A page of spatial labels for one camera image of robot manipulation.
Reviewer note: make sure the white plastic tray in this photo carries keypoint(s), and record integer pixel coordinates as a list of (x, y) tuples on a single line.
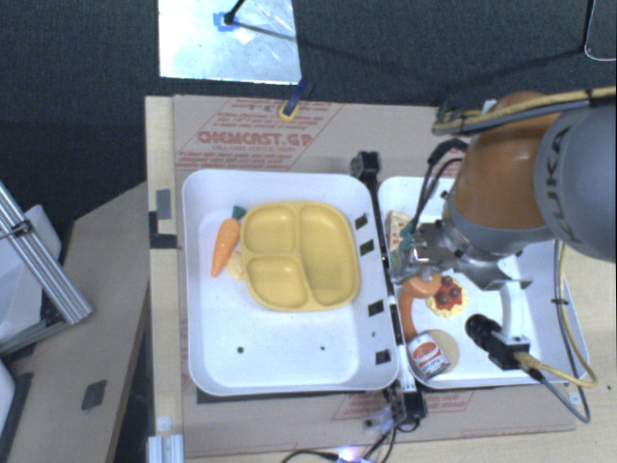
[(289, 350), (482, 374)]

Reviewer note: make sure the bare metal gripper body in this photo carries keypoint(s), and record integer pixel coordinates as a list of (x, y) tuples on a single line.
[(436, 246)]

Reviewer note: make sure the small orange and white can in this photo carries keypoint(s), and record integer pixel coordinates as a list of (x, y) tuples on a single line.
[(428, 357)]

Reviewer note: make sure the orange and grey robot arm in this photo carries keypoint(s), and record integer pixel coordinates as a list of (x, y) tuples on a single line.
[(511, 181)]

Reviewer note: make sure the orange sausage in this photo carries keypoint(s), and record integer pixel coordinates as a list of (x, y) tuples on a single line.
[(409, 311)]

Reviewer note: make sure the spaghetti with meatballs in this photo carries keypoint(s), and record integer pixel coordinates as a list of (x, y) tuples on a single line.
[(446, 302)]

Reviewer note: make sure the thin black and white rod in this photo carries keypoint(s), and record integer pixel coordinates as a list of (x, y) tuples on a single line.
[(393, 307)]

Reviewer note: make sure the black cylinder on white bracket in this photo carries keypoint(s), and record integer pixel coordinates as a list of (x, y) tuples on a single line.
[(487, 335)]

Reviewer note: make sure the pale yellow biscuit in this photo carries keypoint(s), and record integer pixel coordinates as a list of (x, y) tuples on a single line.
[(235, 267)]

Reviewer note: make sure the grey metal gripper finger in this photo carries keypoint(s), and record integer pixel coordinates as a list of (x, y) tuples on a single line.
[(401, 272), (430, 273)]

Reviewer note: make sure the round beige biscuit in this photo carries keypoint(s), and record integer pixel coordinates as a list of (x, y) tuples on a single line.
[(448, 343)]

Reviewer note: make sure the orange carrot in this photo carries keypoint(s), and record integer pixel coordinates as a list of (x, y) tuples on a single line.
[(225, 244)]

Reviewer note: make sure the yellow divided plate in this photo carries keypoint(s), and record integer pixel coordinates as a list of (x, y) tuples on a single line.
[(308, 253)]

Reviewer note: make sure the pizza slice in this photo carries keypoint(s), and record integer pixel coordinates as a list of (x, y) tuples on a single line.
[(396, 227)]

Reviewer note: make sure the brown cardboard board red print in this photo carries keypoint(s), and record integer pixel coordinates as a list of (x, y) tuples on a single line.
[(270, 133)]

